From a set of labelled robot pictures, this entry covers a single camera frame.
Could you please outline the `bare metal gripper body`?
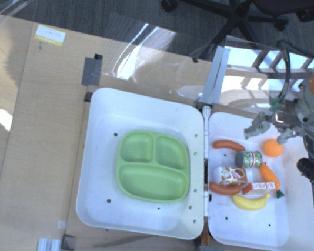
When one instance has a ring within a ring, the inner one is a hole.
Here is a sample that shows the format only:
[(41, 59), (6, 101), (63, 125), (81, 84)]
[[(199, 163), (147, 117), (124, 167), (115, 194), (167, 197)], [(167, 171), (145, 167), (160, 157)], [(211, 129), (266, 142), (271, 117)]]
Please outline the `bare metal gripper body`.
[(305, 129), (314, 121), (313, 112), (299, 100), (273, 99), (270, 123), (279, 132), (295, 136), (304, 136)]

